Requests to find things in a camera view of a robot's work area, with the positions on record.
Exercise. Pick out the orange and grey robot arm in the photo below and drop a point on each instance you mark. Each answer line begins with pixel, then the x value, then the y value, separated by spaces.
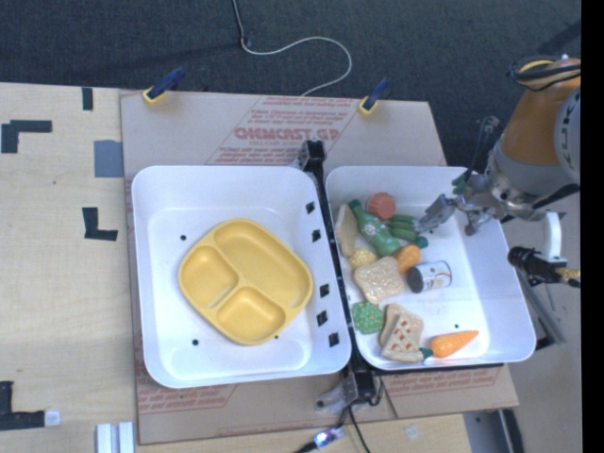
pixel 531 135

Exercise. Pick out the green broccoli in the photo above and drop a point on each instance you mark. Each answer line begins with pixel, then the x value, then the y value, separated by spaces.
pixel 367 318

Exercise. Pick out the beige lattice pie slice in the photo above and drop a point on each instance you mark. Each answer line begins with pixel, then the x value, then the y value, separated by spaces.
pixel 403 340

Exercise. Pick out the black cylinder on white bracket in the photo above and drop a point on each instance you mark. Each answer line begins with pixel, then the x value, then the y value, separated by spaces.
pixel 538 260

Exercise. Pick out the green bottle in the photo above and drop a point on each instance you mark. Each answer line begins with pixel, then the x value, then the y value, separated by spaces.
pixel 377 231

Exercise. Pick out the brown cardboard board red print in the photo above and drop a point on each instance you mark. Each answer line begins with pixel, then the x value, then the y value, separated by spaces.
pixel 236 130

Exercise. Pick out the beige toast slice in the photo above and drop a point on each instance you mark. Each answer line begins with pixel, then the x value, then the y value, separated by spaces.
pixel 379 280

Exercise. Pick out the white can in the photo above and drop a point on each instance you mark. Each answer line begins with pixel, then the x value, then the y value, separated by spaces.
pixel 431 276

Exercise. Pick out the green bean pods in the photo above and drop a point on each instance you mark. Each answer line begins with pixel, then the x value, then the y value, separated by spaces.
pixel 402 228

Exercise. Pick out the short orange carrot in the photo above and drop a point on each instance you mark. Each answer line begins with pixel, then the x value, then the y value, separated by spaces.
pixel 408 256

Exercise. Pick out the white plastic tray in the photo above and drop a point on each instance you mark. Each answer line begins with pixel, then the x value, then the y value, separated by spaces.
pixel 165 196
pixel 486 290

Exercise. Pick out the orange red can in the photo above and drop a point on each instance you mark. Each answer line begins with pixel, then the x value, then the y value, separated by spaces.
pixel 381 205

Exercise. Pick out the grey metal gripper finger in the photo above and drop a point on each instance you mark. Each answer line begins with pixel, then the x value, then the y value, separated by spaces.
pixel 436 213
pixel 475 224

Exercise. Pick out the yellow corn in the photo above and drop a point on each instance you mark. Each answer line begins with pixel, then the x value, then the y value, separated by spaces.
pixel 362 257

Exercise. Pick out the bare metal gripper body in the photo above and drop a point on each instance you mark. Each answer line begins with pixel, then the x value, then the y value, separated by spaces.
pixel 491 198

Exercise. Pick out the yellow divided plate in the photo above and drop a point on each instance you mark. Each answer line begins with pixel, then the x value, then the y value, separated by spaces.
pixel 245 279

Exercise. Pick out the long orange carrot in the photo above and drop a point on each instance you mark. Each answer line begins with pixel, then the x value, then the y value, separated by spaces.
pixel 450 342

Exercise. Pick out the beige bread wedge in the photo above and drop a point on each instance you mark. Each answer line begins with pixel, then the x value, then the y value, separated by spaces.
pixel 346 229

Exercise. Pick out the tan bread slice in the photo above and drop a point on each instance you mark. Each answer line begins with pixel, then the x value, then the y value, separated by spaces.
pixel 389 321

